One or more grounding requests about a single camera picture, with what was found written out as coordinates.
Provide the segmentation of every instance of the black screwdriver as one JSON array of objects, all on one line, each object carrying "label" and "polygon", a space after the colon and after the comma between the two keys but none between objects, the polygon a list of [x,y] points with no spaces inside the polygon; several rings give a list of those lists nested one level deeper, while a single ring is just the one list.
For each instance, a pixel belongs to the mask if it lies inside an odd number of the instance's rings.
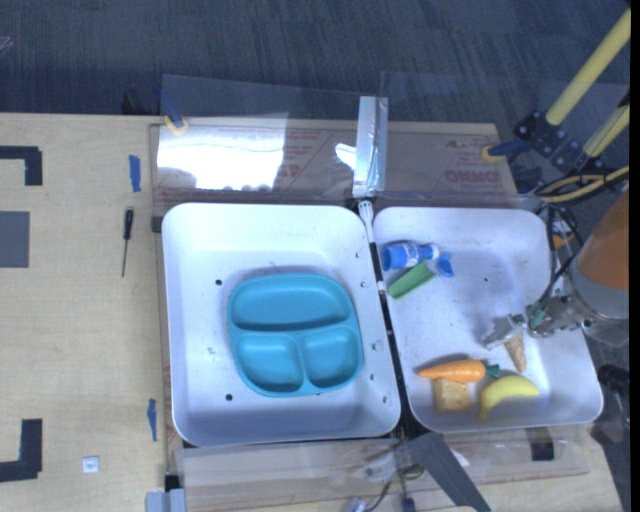
[{"label": "black screwdriver", "polygon": [[133,208],[127,208],[124,214],[124,256],[122,257],[122,277],[124,277],[124,267],[127,264],[127,246],[131,238],[131,227],[133,226]]}]

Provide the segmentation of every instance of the gray carpet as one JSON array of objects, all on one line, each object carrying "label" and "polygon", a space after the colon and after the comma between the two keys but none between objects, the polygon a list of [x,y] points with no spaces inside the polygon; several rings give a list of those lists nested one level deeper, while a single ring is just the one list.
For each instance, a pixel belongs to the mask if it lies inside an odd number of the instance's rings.
[{"label": "gray carpet", "polygon": [[[1,0],[0,38],[13,46],[0,49],[0,111],[120,114],[123,94],[135,89],[155,112],[153,87],[165,75],[363,94],[384,83],[394,96],[392,119],[491,122],[506,138],[532,110],[551,105],[626,7],[622,0]],[[571,135],[586,140],[629,81],[627,45],[567,119]],[[339,116],[331,105],[324,115]],[[233,110],[224,101],[206,108]],[[628,129],[603,159],[628,163]],[[584,237],[615,197],[576,207]],[[591,349],[597,366],[628,368],[628,350]],[[630,510],[628,444],[614,448],[611,467]]]}]

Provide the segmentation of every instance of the blue divided plate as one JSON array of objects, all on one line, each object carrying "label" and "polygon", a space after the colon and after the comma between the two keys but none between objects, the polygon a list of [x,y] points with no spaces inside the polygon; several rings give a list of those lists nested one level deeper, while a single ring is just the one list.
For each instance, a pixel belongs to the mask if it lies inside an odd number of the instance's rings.
[{"label": "blue divided plate", "polygon": [[362,368],[353,303],[326,276],[274,274],[242,282],[229,297],[227,327],[240,376],[263,395],[334,391]]}]

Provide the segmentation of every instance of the light wood surface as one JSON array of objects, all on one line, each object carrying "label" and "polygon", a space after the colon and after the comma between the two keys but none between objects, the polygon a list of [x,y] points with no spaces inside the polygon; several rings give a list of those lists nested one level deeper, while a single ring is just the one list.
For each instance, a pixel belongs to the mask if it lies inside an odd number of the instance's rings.
[{"label": "light wood surface", "polygon": [[[29,211],[30,266],[0,269],[0,461],[18,458],[20,421],[42,418],[43,471],[0,483],[0,511],[144,510],[163,487],[164,429],[149,127],[153,117],[0,114],[0,144],[38,146],[44,185],[25,187],[22,162],[0,160],[0,210]],[[141,160],[133,193],[129,155]],[[125,208],[135,208],[120,277]],[[156,400],[158,441],[146,410]],[[100,457],[98,473],[82,458]],[[585,437],[590,471],[480,486],[493,510],[621,510],[601,447]],[[440,490],[420,510],[451,508]],[[267,511],[334,510],[337,502]],[[385,500],[378,510],[399,510]]]}]

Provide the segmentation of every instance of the yellow banana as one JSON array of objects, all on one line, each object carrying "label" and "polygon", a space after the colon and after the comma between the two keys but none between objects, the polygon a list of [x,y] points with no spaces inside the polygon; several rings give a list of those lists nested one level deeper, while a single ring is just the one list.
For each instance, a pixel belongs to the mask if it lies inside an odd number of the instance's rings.
[{"label": "yellow banana", "polygon": [[478,418],[486,419],[487,413],[505,398],[512,396],[538,396],[540,390],[533,382],[521,375],[507,375],[488,384],[480,393],[480,414]]}]

